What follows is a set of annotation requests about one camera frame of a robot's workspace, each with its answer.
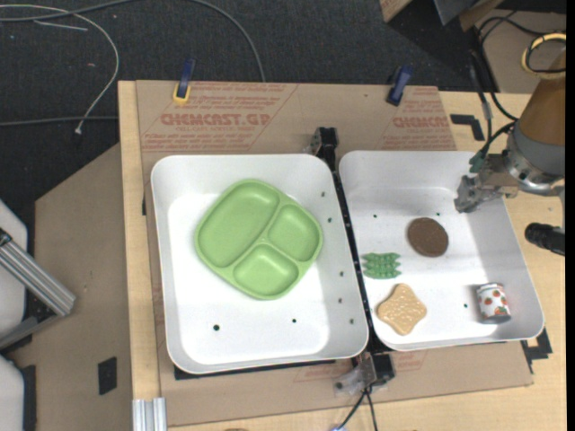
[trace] green plate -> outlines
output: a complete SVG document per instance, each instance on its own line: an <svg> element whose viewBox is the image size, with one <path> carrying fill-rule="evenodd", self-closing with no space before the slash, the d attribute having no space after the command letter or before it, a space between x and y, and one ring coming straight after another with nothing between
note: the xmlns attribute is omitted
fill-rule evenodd
<svg viewBox="0 0 575 431"><path fill-rule="evenodd" d="M323 244L317 220L294 199L260 180L229 187L199 222L200 258L252 297L287 294L314 263Z"/></svg>

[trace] can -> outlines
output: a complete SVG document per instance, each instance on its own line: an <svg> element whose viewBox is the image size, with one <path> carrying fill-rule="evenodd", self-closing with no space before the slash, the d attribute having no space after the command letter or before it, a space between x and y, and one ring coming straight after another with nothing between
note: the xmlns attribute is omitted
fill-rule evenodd
<svg viewBox="0 0 575 431"><path fill-rule="evenodd" d="M482 322L497 324L511 319L505 290L499 283L488 283L477 287L477 302Z"/></svg>

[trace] white cable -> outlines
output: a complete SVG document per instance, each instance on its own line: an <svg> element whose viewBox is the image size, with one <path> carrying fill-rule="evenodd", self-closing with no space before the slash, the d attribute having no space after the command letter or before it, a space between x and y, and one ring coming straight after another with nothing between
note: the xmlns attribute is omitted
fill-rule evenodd
<svg viewBox="0 0 575 431"><path fill-rule="evenodd" d="M49 10L49 11L56 11L59 13L68 13L67 10L63 10L61 8L52 8L49 6L41 6L39 4L0 4L0 8L36 8L36 9L40 9L40 10ZM112 84L116 81L116 78L118 76L118 72L119 72L119 52L118 52L118 48L116 47L116 44L113 42L113 40L111 39L110 35L108 34L107 31L104 30L104 28L100 25L98 25L96 22L92 21L91 19L86 18L85 16L82 16L80 14L73 14L74 17L81 19L85 22L88 22L89 24L91 24L93 27L95 27L98 31L100 31L102 33L102 35L106 38L106 40L110 43L112 49L114 50L114 55L116 57L116 68L114 69L114 73L112 74L110 80L108 81L108 83L104 86L104 88L102 89L102 91L100 92L100 94L98 94L98 96L96 97L96 99L94 99L94 101L92 102L92 104L90 105L90 107L88 108L88 110L86 111L86 113L84 114L84 117L87 117L88 115L90 115L90 113L92 112L93 108L96 106L96 104L100 101L100 99L102 98L102 96L110 89L110 87L112 86ZM45 22L40 22L37 21L37 24L40 25L44 25L44 26L48 26L48 24L46 24ZM58 27L61 29L71 29L72 26L64 26L64 25L59 25L59 24L50 24L50 27ZM82 119L80 121L80 123L78 124L78 126L75 128L75 132L77 134L82 134L82 125L84 124L84 120Z"/></svg>

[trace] toy bread slice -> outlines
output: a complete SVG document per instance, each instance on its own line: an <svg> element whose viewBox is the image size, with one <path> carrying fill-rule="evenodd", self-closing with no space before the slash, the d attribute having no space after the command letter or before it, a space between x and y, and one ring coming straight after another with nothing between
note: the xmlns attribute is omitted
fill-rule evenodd
<svg viewBox="0 0 575 431"><path fill-rule="evenodd" d="M405 284L395 287L391 296L377 307L377 317L400 335L409 334L428 310L411 288Z"/></svg>

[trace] white surface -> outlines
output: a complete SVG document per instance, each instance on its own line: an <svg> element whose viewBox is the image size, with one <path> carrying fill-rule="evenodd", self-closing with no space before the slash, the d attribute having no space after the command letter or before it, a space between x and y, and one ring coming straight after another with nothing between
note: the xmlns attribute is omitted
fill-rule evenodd
<svg viewBox="0 0 575 431"><path fill-rule="evenodd" d="M268 182L305 207L323 247L287 295L256 300L214 274L193 234L230 185ZM307 154L168 156L152 170L167 347L182 370L237 368L353 357L367 344L365 312L332 174Z"/></svg>
<svg viewBox="0 0 575 431"><path fill-rule="evenodd" d="M359 257L396 252L402 274L364 277L376 335L396 350L529 339L544 317L502 199L471 214L456 211L459 181L469 169L468 152L351 152L341 159L341 182ZM447 231L447 252L423 257L407 240L417 217L431 217ZM503 284L513 315L499 325L480 322L475 288ZM426 305L427 316L402 336L379 320L377 306L405 283Z"/></svg>
<svg viewBox="0 0 575 431"><path fill-rule="evenodd" d="M0 227L12 236L16 244L26 250L28 241L26 226L2 200L0 200ZM0 266L0 338L22 321L25 297L26 287Z"/></svg>
<svg viewBox="0 0 575 431"><path fill-rule="evenodd" d="M0 431L22 431L24 380L11 363L0 356Z"/></svg>

